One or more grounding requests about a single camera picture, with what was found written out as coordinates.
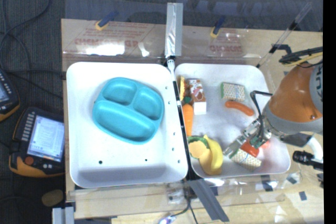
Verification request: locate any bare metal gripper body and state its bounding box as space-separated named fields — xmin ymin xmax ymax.
xmin=242 ymin=118 xmax=272 ymax=144

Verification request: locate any yellow banana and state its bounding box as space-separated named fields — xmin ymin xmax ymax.
xmin=202 ymin=134 xmax=224 ymax=175

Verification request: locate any white plastic tray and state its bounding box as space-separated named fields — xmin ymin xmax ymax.
xmin=174 ymin=62 xmax=291 ymax=179
xmin=66 ymin=61 xmax=189 ymax=189

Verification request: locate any orange sausage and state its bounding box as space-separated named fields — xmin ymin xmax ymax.
xmin=225 ymin=100 xmax=255 ymax=117

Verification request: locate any green and yellow toy taco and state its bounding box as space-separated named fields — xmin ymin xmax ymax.
xmin=187 ymin=135 xmax=211 ymax=159

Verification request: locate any orange carrot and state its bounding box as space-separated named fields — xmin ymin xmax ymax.
xmin=182 ymin=97 xmax=195 ymax=137

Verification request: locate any brown and white carton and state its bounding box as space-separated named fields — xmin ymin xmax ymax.
xmin=188 ymin=78 xmax=207 ymax=116

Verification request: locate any yellow pizza slice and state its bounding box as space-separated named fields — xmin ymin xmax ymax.
xmin=178 ymin=75 xmax=188 ymax=102

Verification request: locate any brown cardboard board red print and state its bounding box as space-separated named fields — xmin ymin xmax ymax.
xmin=60 ymin=18 xmax=324 ymax=220

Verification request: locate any blue divided plate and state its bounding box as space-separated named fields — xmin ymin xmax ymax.
xmin=91 ymin=77 xmax=165 ymax=145

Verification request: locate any black block with wires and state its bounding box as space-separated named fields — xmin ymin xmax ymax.
xmin=183 ymin=186 xmax=196 ymax=200

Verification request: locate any black cylinder on white bracket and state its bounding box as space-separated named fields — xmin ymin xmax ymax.
xmin=292 ymin=136 xmax=324 ymax=172

